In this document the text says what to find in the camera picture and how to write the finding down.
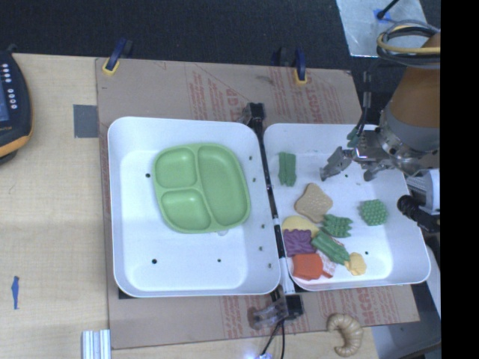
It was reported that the yellow toy food piece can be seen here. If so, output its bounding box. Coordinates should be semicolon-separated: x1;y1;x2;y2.
281;215;320;239

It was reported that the brown cardboard board red print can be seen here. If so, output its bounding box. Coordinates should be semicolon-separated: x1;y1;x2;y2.
94;57;421;350

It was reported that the green peas cluster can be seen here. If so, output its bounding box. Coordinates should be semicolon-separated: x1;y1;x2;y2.
359;199;388;227

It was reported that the white plastic tray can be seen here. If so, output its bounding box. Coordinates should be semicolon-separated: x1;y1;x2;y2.
107;116;282;298
263;123;432;292

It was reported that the orange toy food piece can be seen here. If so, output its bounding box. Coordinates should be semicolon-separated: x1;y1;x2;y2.
291;252;325;282

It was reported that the black cylinder on white bracket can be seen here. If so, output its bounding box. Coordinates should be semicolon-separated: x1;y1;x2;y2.
397;168;442;233

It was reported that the green divided plate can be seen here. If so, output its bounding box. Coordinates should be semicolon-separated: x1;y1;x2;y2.
152;143;251;235

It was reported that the tan croissant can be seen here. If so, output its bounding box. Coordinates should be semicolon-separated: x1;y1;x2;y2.
326;313;364;358

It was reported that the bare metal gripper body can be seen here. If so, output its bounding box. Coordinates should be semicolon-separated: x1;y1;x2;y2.
350;128;441;176

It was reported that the thin black and white rod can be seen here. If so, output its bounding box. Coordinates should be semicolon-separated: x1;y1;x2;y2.
248;117;297;296

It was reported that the tan bread slice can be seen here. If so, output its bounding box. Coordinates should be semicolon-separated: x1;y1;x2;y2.
293;182;334;224

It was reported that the red and white packet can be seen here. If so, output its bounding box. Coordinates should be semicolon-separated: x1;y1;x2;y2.
316;250;336;279

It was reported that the green asparagus bundle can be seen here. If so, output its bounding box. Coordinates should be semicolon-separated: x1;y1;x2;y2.
320;213;354;239
311;231;351;266
277;151;298;187

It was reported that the small yellow toy food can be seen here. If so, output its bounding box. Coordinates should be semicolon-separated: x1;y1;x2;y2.
344;251;367;277

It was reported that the black block with thin wires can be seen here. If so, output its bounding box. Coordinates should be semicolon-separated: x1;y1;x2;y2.
248;292;305;331
238;102;267;125

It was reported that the purple toy cabbage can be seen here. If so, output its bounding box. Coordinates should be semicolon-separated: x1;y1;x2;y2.
282;228;317;258

